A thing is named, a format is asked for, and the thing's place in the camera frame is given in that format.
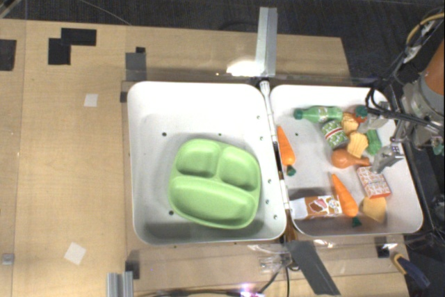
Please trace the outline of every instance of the green bottle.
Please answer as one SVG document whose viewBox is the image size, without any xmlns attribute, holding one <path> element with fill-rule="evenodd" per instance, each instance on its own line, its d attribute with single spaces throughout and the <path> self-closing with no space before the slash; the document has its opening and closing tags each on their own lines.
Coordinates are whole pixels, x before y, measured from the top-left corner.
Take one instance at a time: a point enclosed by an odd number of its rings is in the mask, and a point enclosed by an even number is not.
<svg viewBox="0 0 445 297">
<path fill-rule="evenodd" d="M 312 106 L 309 109 L 296 109 L 293 117 L 296 120 L 306 119 L 310 122 L 341 121 L 343 111 L 338 106 Z"/>
</svg>

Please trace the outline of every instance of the toy carrot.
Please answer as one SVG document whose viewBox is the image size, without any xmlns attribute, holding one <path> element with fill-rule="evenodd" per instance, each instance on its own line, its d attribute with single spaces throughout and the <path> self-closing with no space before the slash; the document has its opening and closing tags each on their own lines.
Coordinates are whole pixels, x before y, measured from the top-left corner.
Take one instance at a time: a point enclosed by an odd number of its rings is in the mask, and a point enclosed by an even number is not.
<svg viewBox="0 0 445 297">
<path fill-rule="evenodd" d="M 295 168 L 292 167 L 296 158 L 282 127 L 277 127 L 277 137 L 278 145 L 280 146 L 281 162 L 283 163 L 283 166 L 286 166 L 286 174 L 288 176 L 293 176 L 297 172 Z"/>
<path fill-rule="evenodd" d="M 348 189 L 344 186 L 343 182 L 340 181 L 340 179 L 334 173 L 332 174 L 332 183 L 334 184 L 335 191 L 339 196 L 339 201 L 343 213 L 353 219 L 353 227 L 361 225 L 360 221 L 357 218 L 359 206 L 357 205 L 356 201 L 354 200 Z"/>
</svg>

